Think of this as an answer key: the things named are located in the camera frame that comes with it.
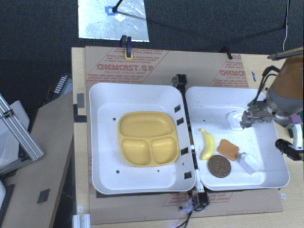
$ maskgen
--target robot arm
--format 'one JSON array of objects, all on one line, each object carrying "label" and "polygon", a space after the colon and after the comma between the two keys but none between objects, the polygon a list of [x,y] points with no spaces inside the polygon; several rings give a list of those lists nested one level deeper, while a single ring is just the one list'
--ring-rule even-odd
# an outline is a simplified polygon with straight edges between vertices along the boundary
[{"label": "robot arm", "polygon": [[[263,79],[257,96],[243,113],[240,125],[242,128],[251,127],[254,123],[274,120],[285,128],[294,131],[294,143],[278,140],[276,147],[293,160],[303,160],[302,128],[291,120],[291,116],[303,110],[303,47],[298,50],[271,55],[268,58],[282,59],[288,57],[281,70],[274,66],[268,67],[263,73]],[[263,90],[269,76],[275,75],[273,84],[269,87],[266,98],[258,101],[258,95]]]}]

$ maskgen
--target white cable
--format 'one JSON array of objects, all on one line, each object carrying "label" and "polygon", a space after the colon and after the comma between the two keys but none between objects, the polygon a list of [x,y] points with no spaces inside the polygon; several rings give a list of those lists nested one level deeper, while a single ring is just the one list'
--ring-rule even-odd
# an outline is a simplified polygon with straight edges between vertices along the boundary
[{"label": "white cable", "polygon": [[286,36],[283,42],[283,51],[285,51],[285,42],[287,40],[287,36],[288,36],[288,25],[287,25],[287,21],[288,21],[288,12],[289,12],[289,0],[287,0],[287,8],[286,8]]}]

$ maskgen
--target yellow banana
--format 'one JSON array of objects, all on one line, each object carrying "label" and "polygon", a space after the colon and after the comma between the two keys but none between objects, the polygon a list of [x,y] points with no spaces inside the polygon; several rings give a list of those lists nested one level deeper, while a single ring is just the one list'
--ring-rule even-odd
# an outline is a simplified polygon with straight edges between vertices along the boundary
[{"label": "yellow banana", "polygon": [[205,139],[205,149],[203,150],[200,159],[202,161],[209,159],[215,150],[215,144],[214,144],[214,138],[213,136],[206,132],[205,129],[201,128],[200,130],[204,134],[204,139]]}]

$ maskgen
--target white tray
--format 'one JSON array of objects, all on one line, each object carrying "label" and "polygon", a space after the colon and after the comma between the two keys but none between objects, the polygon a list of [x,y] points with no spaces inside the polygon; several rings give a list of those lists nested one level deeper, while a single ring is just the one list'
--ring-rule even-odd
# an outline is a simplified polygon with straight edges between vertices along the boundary
[{"label": "white tray", "polygon": [[[210,190],[280,188],[289,182],[285,159],[275,147],[278,137],[273,122],[256,123],[237,132],[231,130],[227,121],[229,113],[247,110],[247,104],[256,94],[255,89],[217,87],[191,87],[186,92],[200,180]],[[208,170],[208,160],[199,159],[204,148],[200,128],[213,135],[216,148],[221,139],[227,139],[237,145],[240,152],[252,154],[261,168],[249,175],[237,161],[230,161],[232,170],[227,177],[213,176]]]},{"label": "white tray", "polygon": [[[99,83],[90,89],[92,181],[104,194],[187,191],[195,183],[190,140],[183,100],[172,86]],[[134,167],[121,154],[118,121],[129,112],[158,111],[175,123],[180,153],[174,163]],[[178,119],[184,123],[177,125]],[[188,148],[188,153],[181,150]]]}]

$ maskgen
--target metal plate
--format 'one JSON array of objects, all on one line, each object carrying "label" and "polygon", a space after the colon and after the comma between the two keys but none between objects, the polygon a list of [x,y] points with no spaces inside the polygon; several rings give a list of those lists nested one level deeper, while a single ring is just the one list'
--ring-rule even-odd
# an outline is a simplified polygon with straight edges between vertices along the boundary
[{"label": "metal plate", "polygon": [[78,0],[80,38],[149,42],[143,0],[123,0],[117,13],[112,13],[119,0]]}]

